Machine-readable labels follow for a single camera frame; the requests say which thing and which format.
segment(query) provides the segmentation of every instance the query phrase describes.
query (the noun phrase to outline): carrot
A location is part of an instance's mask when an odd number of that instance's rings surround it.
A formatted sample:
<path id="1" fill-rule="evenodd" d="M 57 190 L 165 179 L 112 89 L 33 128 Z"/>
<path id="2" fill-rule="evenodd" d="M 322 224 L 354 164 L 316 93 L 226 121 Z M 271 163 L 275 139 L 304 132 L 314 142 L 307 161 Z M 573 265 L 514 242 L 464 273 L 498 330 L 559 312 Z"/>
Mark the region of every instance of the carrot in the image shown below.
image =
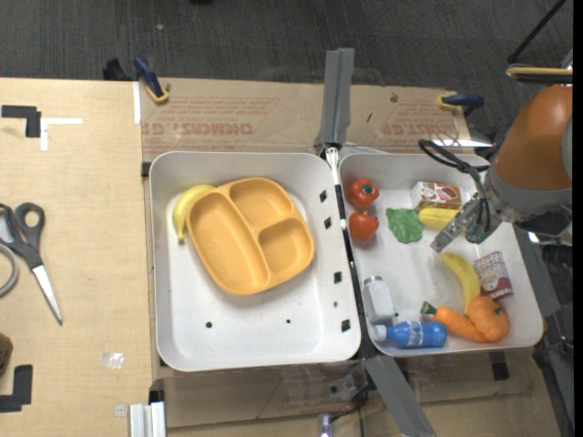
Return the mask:
<path id="1" fill-rule="evenodd" d="M 447 306 L 434 308 L 431 304 L 425 301 L 421 307 L 421 313 L 433 315 L 434 320 L 444 324 L 447 331 L 453 335 L 478 341 L 480 343 L 489 342 L 489 340 L 477 330 L 476 326 L 470 319 Z"/>

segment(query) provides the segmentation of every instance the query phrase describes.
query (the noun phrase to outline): orange divided plate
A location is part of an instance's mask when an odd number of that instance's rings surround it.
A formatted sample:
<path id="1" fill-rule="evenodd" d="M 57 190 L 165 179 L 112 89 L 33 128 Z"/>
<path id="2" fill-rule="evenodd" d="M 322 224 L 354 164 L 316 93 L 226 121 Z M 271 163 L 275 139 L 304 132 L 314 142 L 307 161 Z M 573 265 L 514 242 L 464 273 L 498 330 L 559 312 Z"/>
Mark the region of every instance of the orange divided plate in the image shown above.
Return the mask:
<path id="1" fill-rule="evenodd" d="M 220 186 L 190 205 L 187 228 L 207 272 L 225 291 L 251 295 L 305 270 L 308 226 L 288 193 L 267 178 Z"/>

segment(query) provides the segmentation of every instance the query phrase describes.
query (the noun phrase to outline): light wood surface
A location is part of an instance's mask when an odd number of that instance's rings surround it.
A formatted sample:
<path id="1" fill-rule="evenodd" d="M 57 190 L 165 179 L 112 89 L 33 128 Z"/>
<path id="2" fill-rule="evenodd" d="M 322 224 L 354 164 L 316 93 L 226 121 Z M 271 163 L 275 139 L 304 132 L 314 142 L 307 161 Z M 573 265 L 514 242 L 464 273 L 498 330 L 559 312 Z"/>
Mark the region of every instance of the light wood surface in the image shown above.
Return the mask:
<path id="1" fill-rule="evenodd" d="M 33 201 L 45 209 L 41 252 L 64 318 L 59 326 L 21 260 L 19 281 L 0 298 L 0 331 L 15 345 L 0 377 L 0 395 L 12 392 L 15 366 L 32 364 L 32 403 L 21 412 L 0 413 L 0 435 L 126 436 L 127 417 L 115 415 L 116 405 L 148 401 L 152 361 L 158 360 L 152 360 L 156 347 L 150 343 L 147 212 L 133 85 L 4 78 L 0 104 L 35 106 L 43 117 L 83 119 L 82 125 L 49 127 L 49 149 L 42 152 L 39 139 L 25 138 L 24 120 L 0 118 L 0 202 L 15 207 Z M 111 352 L 123 353 L 121 369 L 102 365 L 102 355 Z M 424 401 L 435 396 L 430 389 L 439 388 L 439 381 L 418 387 L 437 434 L 559 435 L 540 370 L 528 356 L 521 364 L 514 389 L 491 384 L 482 398 L 468 398 L 468 381 L 447 383 L 463 400 Z M 400 435 L 374 397 L 361 417 L 364 435 Z M 170 429 L 169 435 L 309 436 L 316 422 L 308 416 L 225 423 Z M 334 426 L 340 436 L 359 436 L 360 428 L 358 413 Z"/>

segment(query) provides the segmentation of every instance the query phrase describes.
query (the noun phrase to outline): scissors blade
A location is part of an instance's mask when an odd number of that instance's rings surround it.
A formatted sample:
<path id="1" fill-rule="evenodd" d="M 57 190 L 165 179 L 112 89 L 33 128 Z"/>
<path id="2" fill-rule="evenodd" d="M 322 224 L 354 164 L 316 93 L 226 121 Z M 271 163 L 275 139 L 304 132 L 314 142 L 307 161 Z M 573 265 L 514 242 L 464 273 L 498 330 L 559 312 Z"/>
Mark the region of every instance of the scissors blade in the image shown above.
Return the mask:
<path id="1" fill-rule="evenodd" d="M 45 295 L 46 302 L 48 302 L 49 307 L 55 314 L 56 320 L 59 324 L 63 325 L 63 318 L 61 317 L 61 311 L 56 304 L 55 293 L 53 292 L 53 287 L 51 287 L 51 282 L 48 279 L 48 274 L 46 273 L 45 266 L 40 265 L 33 268 L 33 273 L 35 274 L 36 281 L 40 285 L 40 289 Z"/>

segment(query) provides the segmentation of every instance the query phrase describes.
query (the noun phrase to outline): metal ring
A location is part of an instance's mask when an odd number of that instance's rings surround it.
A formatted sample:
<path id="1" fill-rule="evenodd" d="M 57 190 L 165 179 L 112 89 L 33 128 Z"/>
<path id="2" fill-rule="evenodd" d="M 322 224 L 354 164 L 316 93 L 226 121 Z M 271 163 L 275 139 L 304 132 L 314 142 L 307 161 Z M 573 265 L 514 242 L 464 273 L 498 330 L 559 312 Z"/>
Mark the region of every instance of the metal ring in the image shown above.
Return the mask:
<path id="1" fill-rule="evenodd" d="M 15 253 L 3 244 L 0 244 L 0 252 L 3 252 L 12 264 L 12 274 L 10 274 L 10 277 L 8 277 L 8 281 L 2 287 L 0 287 L 0 298 L 2 298 L 15 286 L 16 281 L 18 280 L 18 261 L 16 260 Z"/>

